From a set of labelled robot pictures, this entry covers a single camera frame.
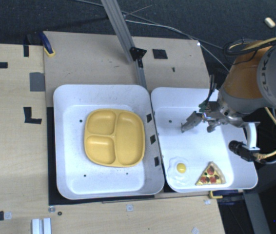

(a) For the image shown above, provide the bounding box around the white and yellow fried egg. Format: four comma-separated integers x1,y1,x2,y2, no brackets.
166,156,191,187

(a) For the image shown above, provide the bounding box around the yellow pizza slice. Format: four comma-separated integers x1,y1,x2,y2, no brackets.
195,161,227,187

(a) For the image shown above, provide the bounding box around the small white oblong object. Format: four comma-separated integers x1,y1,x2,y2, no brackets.
264,17,276,29

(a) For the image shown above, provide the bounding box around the yellow divided plate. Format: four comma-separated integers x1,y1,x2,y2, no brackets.
83,108,146,168

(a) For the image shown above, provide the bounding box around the white plastic tray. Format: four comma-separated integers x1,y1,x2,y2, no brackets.
150,86,259,194
53,83,166,201

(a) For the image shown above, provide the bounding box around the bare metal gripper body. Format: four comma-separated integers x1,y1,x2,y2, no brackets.
200,100,246,129

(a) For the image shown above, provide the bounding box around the pale wood board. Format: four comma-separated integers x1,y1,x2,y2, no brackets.
42,30,221,206

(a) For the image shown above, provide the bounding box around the black cylinder on white bracket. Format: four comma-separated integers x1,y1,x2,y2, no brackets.
228,121,261,162

